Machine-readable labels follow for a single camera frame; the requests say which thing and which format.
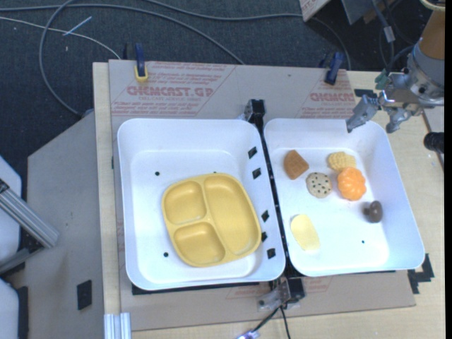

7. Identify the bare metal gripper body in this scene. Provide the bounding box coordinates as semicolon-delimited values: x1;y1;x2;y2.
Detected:
378;61;445;119

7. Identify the brown toy bread slice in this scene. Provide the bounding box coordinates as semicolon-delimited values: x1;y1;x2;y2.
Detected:
282;149;310;181

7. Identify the brown toy mushroom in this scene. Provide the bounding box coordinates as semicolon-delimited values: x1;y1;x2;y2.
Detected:
362;200;384;224

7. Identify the white plastic tray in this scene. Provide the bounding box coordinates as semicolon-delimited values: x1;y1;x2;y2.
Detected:
116;117;287;292
263;117;426;278

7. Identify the yellow toy waffle biscuit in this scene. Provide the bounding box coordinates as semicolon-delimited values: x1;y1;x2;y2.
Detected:
326;150;358;172

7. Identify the chocolate chip toy cookie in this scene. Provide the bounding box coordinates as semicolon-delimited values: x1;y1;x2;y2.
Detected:
304;171;333;200

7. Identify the pale yellow oval slice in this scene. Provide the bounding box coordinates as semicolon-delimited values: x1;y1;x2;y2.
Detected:
290;213;321;253

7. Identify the brown cardboard board, red print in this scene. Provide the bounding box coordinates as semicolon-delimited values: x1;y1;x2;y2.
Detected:
107;59;417;332

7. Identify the yellow divided plate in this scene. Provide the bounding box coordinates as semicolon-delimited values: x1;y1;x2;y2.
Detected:
160;172;263;268

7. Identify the thin black rod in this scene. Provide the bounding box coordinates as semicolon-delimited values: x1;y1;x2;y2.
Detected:
258;117;289;283

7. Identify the orange toy pumpkin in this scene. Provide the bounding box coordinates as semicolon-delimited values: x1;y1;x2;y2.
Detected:
336;166;368;202

